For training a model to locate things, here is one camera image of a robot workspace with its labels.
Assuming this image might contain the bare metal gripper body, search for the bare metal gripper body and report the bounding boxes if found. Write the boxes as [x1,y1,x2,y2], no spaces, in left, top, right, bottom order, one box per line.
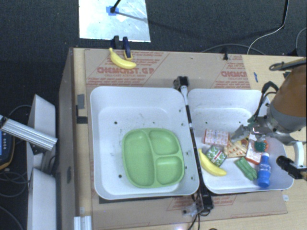
[248,117,296,145]

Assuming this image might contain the orange carrot with green top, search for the orange carrot with green top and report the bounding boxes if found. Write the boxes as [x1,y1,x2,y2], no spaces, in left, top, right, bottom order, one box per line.
[254,139,269,152]

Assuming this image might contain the orange and white carton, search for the orange and white carton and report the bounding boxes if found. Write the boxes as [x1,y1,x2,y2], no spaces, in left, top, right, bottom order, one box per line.
[245,139,263,165]
[203,128,230,146]

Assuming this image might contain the green and white carton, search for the green and white carton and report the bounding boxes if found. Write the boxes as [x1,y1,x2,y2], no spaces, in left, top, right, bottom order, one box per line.
[206,145,227,167]

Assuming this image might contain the white plastic tray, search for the white plastic tray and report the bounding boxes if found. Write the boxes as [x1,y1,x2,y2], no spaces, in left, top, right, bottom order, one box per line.
[187,88,295,195]
[90,86,201,200]

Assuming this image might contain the green asparagus bundle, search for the green asparagus bundle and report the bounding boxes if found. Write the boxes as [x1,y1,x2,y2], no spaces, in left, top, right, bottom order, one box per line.
[234,156,258,181]

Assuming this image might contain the yellow banana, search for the yellow banana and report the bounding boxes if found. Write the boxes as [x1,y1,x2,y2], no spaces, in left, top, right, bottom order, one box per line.
[198,148,227,177]
[108,47,137,69]

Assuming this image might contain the blue bottle with white cap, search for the blue bottle with white cap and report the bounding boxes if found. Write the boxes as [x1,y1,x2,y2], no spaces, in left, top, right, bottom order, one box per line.
[257,152,272,189]

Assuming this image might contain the thin black and white rod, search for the thin black and white rod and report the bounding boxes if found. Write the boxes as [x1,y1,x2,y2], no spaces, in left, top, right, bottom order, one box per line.
[180,85,209,200]

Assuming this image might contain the green divided plate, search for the green divided plate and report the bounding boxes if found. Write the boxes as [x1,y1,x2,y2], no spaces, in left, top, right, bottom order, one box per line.
[121,127,186,189]

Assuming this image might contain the brown cardboard board red print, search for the brown cardboard board red print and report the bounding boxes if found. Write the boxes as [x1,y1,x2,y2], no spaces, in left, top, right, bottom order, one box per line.
[84,48,288,225]

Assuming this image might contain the black cylinder on white bracket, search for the black cylinder on white bracket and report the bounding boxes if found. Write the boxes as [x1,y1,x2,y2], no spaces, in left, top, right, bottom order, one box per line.
[276,140,307,180]

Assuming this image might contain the black block with thin wires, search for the black block with thin wires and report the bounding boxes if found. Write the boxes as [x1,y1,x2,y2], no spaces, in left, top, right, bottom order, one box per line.
[173,76,190,90]
[199,192,214,211]

